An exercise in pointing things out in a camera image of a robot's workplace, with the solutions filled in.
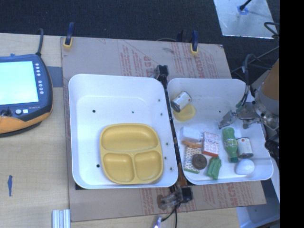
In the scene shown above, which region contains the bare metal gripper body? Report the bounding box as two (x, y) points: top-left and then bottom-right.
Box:
(237, 102), (280, 129)

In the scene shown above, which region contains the green plastic bottle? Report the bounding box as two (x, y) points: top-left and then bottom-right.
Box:
(221, 127), (239, 164)

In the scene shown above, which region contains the white and orange can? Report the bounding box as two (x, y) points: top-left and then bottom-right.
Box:
(170, 90), (192, 112)
(236, 137), (255, 159)

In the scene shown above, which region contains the white plastic tray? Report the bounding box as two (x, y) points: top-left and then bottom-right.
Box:
(68, 73), (179, 190)
(166, 77), (275, 186)

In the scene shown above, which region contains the orange and white carton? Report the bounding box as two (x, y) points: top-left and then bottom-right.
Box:
(201, 131), (220, 158)

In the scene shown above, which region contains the yellow round biscuit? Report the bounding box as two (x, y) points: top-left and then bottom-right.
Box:
(172, 104), (197, 122)

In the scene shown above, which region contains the white egg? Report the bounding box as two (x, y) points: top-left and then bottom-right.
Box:
(235, 158), (256, 176)

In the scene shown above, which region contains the orange carrot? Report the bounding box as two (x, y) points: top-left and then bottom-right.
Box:
(181, 140), (202, 149)

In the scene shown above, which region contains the green ribbed toy vegetable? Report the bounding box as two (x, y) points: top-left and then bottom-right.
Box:
(206, 156), (222, 181)

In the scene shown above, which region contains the brown doughnut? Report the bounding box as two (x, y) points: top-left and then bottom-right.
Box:
(191, 153), (208, 170)

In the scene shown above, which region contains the white packet with orange print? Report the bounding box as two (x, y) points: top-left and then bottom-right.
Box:
(183, 146), (203, 175)

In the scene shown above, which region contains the thin black rod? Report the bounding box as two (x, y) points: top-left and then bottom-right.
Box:
(162, 76), (185, 189)

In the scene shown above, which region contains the yellow divided plate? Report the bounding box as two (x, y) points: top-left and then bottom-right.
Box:
(99, 123), (165, 185)

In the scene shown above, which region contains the brown cardboard board red print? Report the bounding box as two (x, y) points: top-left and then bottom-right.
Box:
(60, 36), (267, 223)

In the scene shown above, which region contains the black block with thin wires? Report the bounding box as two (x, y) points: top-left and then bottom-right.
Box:
(181, 186), (193, 203)
(155, 65), (170, 81)

